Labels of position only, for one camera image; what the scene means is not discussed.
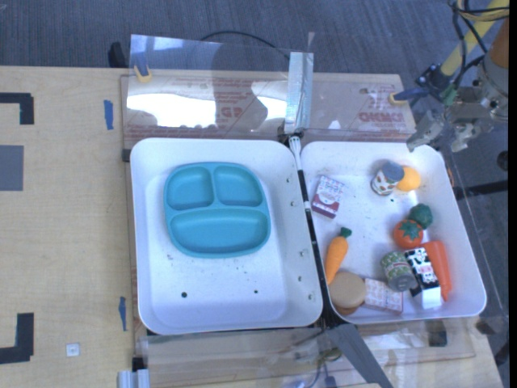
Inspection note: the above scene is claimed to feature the pink patterned packet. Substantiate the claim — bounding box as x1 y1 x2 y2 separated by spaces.
363 277 405 314

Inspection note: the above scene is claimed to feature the orange toy tomato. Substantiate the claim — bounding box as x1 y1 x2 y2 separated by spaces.
392 218 425 251

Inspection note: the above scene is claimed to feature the tan toy burger bun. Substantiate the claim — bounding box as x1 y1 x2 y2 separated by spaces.
327 271 368 317

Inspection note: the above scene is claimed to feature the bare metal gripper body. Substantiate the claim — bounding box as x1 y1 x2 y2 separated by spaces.
443 86 509 137

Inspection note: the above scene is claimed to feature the small orange carrot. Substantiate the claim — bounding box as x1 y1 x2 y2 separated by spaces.
324 226 353 286

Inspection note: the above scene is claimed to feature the green labelled can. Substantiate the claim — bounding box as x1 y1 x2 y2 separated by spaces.
380 251 418 293

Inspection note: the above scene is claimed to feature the white can with grey lid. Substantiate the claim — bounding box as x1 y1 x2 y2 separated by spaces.
370 159 406 197

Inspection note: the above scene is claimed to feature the large orange carrot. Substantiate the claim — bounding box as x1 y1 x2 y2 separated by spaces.
422 239 452 303

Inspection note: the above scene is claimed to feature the red and white carton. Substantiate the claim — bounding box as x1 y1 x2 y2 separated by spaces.
310 175 346 220

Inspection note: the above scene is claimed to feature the white plastic tray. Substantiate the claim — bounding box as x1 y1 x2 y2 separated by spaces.
128 137 324 336
300 140 488 326

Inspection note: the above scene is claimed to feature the yellow orange toy fruit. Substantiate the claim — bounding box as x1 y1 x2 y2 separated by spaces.
396 166 422 193

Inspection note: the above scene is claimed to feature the green broccoli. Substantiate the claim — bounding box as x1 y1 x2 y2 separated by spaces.
406 203 434 230

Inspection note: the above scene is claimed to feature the blue divided plate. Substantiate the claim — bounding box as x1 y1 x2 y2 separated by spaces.
162 162 272 259

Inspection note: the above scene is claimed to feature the black and white milk carton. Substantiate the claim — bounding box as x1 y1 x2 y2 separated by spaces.
403 247 443 311

